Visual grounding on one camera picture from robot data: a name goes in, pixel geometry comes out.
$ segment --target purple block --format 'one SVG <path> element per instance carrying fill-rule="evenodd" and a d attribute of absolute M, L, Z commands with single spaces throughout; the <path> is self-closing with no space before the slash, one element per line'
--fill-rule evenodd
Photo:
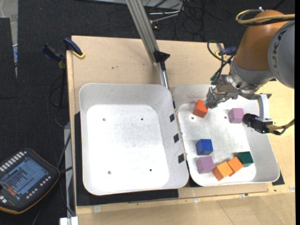
<path fill-rule="evenodd" d="M 211 156 L 199 158 L 196 161 L 196 165 L 199 173 L 210 173 L 215 168 L 215 164 Z"/>
<path fill-rule="evenodd" d="M 242 108 L 233 108 L 228 113 L 230 123 L 241 123 L 243 121 L 243 116 L 244 110 Z"/>

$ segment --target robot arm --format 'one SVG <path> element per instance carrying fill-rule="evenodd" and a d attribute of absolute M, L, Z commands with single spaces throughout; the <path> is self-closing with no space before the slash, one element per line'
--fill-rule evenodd
<path fill-rule="evenodd" d="M 254 19 L 248 20 L 253 26 L 249 26 L 245 31 L 230 64 L 229 74 L 220 75 L 215 83 L 216 86 L 209 89 L 204 102 L 207 108 L 215 108 L 219 103 L 230 98 L 237 99 L 238 96 L 258 99 L 260 117 L 248 115 L 245 116 L 244 122 L 256 124 L 256 120 L 259 120 L 260 126 L 257 127 L 257 131 L 268 132 L 267 125 L 271 126 L 272 120 L 268 118 L 268 108 L 264 108 L 267 102 L 264 101 L 271 94 L 265 95 L 267 97 L 265 99 L 265 96 L 262 97 L 255 92 L 273 79 L 294 89 L 295 21 L 292 20 L 294 15 L 289 16 L 288 19 L 279 19 L 282 17 L 285 18 L 278 11 L 260 10 Z M 279 22 L 270 23 L 268 18 L 276 18 Z"/>

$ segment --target black floor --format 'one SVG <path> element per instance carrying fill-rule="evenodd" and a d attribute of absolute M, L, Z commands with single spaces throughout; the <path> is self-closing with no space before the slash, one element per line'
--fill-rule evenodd
<path fill-rule="evenodd" d="M 225 47 L 238 46 L 246 27 L 236 23 L 235 16 L 246 9 L 272 9 L 280 1 L 189 0 L 184 12 L 163 20 L 154 33 L 156 39 L 162 40 L 207 42 L 214 39 Z M 286 0 L 277 10 L 284 14 L 294 13 L 295 0 Z M 42 47 L 49 42 L 64 52 L 63 39 L 71 35 L 139 38 L 139 34 L 127 6 L 79 0 L 19 0 L 18 26 L 17 81 L 11 76 L 11 57 L 0 60 L 0 73 L 4 69 L 7 73 L 4 78 L 0 76 L 0 89 L 6 92 L 2 93 L 6 99 L 0 97 L 0 158 L 18 148 L 31 147 L 56 165 L 64 143 L 62 126 L 68 122 L 68 109 L 59 110 L 48 102 L 51 85 L 61 76 L 62 70 L 55 61 L 45 58 Z M 0 48 L 6 44 L 2 28 L 4 26 L 0 26 Z M 58 91 L 52 97 L 55 103 L 59 101 Z M 55 225 L 59 218 L 66 217 L 63 196 L 59 184 L 56 185 L 44 199 L 36 224 Z M 21 215 L 0 212 L 0 224 L 32 224 L 40 204 Z"/>

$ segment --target cube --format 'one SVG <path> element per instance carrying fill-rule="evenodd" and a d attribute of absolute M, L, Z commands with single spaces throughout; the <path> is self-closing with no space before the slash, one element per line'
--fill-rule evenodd
<path fill-rule="evenodd" d="M 244 110 L 242 108 L 233 108 L 228 113 L 230 123 L 241 123 L 243 121 Z"/>
<path fill-rule="evenodd" d="M 247 151 L 247 152 L 239 152 L 236 155 L 236 157 L 244 165 L 244 167 L 248 167 L 251 164 L 253 164 L 253 159 L 252 159 L 251 153 L 249 151 Z"/>
<path fill-rule="evenodd" d="M 201 157 L 196 161 L 197 169 L 199 173 L 210 173 L 215 164 L 211 156 Z"/>
<path fill-rule="evenodd" d="M 202 100 L 198 100 L 194 106 L 193 115 L 204 118 L 208 112 L 208 108 L 204 105 Z"/>
<path fill-rule="evenodd" d="M 196 143 L 197 155 L 209 155 L 214 149 L 211 139 L 200 139 Z"/>
<path fill-rule="evenodd" d="M 222 162 L 212 170 L 212 173 L 215 175 L 216 179 L 220 181 L 224 177 L 227 177 L 230 174 L 232 174 L 233 171 L 229 166 L 228 162 Z"/>
<path fill-rule="evenodd" d="M 233 159 L 228 161 L 228 165 L 232 169 L 232 174 L 230 174 L 229 176 L 234 175 L 238 170 L 244 167 L 244 165 L 239 161 L 237 157 L 234 157 Z"/>

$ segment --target metal pole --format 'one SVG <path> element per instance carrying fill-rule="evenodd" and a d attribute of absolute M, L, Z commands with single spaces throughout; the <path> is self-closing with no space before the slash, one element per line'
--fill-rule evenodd
<path fill-rule="evenodd" d="M 141 36 L 142 42 L 144 43 L 151 63 L 157 63 L 154 57 L 154 52 L 159 51 L 159 47 L 154 37 L 150 21 L 148 19 L 148 16 L 146 14 L 145 8 L 141 0 L 125 1 L 135 22 L 135 26 Z M 161 84 L 167 89 L 169 89 L 168 76 L 166 70 L 162 69 L 160 62 L 157 64 L 157 69 Z"/>

